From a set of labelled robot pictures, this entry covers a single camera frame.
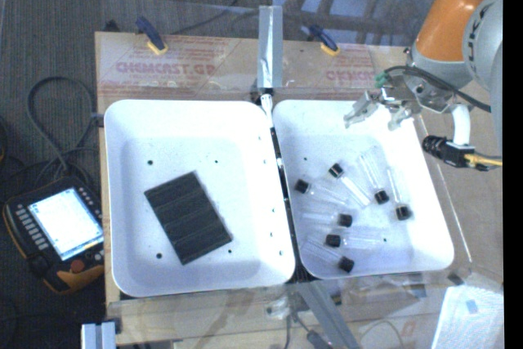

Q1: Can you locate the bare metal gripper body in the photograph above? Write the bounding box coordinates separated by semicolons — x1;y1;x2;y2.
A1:
379;78;455;116

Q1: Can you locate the black cylinder on white bracket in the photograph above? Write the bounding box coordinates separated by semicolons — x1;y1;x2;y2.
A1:
422;104;477;169

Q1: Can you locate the clear vial with black cap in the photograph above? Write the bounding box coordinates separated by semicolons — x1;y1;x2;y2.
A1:
356;150;391;206
300;208;354;229
328;162;372;210
324;228;386;250
385;167;413;222
293;178;351;208
302;239;356;275

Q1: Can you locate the black ribbed rectangular rack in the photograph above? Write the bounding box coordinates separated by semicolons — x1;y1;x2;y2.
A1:
143;171;235;266

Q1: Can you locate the brown cardboard board red print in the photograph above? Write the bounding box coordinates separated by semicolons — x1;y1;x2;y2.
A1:
94;31;473;345

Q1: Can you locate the white plastic tray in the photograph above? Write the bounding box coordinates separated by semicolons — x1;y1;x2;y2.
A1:
271;98;456;280
103;98;297;298

